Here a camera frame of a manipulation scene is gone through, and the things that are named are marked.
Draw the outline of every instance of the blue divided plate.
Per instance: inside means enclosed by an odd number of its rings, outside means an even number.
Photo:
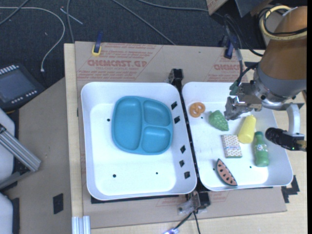
[[[120,98],[114,108],[112,137],[123,151],[157,155],[171,145],[173,121],[162,102],[137,96]]]

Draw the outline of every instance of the table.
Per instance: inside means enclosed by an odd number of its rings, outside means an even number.
[[[258,61],[249,51],[242,51],[245,61]],[[77,118],[77,87],[75,68],[75,45],[64,45],[65,57],[65,79],[67,98],[67,120],[68,120],[68,141],[70,160],[70,181],[71,181],[71,204],[72,216],[83,216],[81,171],[79,154],[79,132]],[[298,95],[296,102],[304,100]],[[301,133],[306,135],[306,105],[300,110]],[[288,128],[286,112],[275,112],[278,127]],[[292,164],[293,174],[296,175],[300,188],[298,195],[290,196],[290,203],[287,204],[287,211],[274,214],[258,214],[233,216],[212,219],[200,219],[199,227],[202,233],[256,233],[266,234],[278,233],[307,233],[307,154],[304,152],[288,151]],[[160,234],[174,227],[178,222],[164,222],[148,225],[134,225],[124,227],[92,229],[93,234],[134,234],[134,233],[155,233]],[[196,223],[190,218],[180,228],[180,233],[196,233]]]

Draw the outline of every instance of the robotic arm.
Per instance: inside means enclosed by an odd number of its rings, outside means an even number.
[[[266,19],[275,10],[286,10],[275,32],[266,28]],[[228,97],[224,116],[235,120],[242,113],[260,111],[262,107],[286,110],[289,130],[269,128],[266,138],[289,150],[306,151],[304,136],[299,134],[299,109],[302,104],[286,103],[307,89],[307,7],[291,9],[276,6],[260,21],[262,32],[271,40],[257,64],[253,80],[235,88],[235,97]]]

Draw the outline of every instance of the white plastic object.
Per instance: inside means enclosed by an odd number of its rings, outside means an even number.
[[[12,234],[13,205],[12,202],[0,193],[0,233]]]
[[[6,130],[14,135],[15,125],[13,120],[0,108],[0,123]],[[14,155],[0,144],[0,181],[8,178],[14,168]]]
[[[189,82],[182,90],[187,109],[194,102],[202,102],[206,107],[202,117],[193,118],[188,113],[201,182],[212,191],[288,185],[293,179],[293,171],[287,152],[270,141],[266,141],[270,159],[268,167],[256,167],[253,143],[240,144],[242,158],[225,158],[221,135],[237,135],[244,116],[253,114],[256,117],[256,131],[265,132],[270,127],[277,127],[273,111],[267,108],[259,112],[245,113],[236,120],[229,120],[229,131],[220,131],[211,126],[208,123],[207,114],[209,111],[225,111],[230,85],[231,83],[227,82]],[[238,186],[228,186],[218,177],[215,170],[218,159],[226,163]]]
[[[140,96],[164,103],[172,113],[173,139],[159,155],[120,150],[113,142],[111,122],[115,103]],[[90,82],[81,91],[89,193],[99,200],[179,195],[194,190],[194,162],[178,90],[167,83]]]

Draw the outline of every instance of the toy donut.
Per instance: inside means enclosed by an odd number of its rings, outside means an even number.
[[[201,102],[195,102],[190,106],[190,115],[194,118],[199,117],[204,111],[206,107]]]

